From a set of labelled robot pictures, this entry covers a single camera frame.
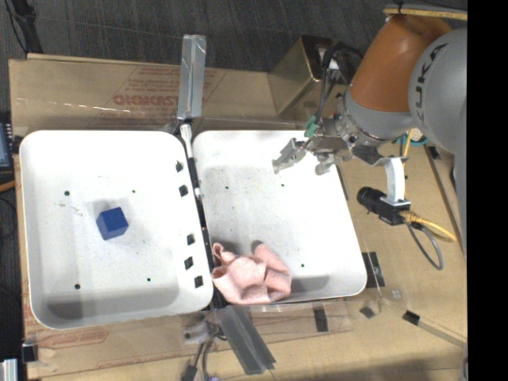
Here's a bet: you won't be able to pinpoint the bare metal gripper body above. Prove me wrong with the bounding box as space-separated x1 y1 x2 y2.
304 113 389 166

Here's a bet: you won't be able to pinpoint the white plastic tray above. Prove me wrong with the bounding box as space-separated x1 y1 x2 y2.
191 129 368 305
18 129 215 330

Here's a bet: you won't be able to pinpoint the brown cardboard box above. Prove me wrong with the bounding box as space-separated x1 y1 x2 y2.
267 35 350 123

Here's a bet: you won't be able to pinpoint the thin black and white rod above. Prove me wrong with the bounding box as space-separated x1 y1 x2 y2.
179 123 218 310

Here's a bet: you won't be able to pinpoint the pink cloth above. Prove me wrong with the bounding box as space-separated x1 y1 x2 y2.
210 242 293 306

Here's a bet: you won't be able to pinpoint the blue cube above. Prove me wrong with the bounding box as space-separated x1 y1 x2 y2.
95 206 130 241

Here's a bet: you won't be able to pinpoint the brown cardboard board red print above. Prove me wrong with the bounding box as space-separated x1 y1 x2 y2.
7 52 355 380

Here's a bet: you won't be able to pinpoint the black cylinder on white bracket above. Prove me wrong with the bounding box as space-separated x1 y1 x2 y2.
356 155 412 226

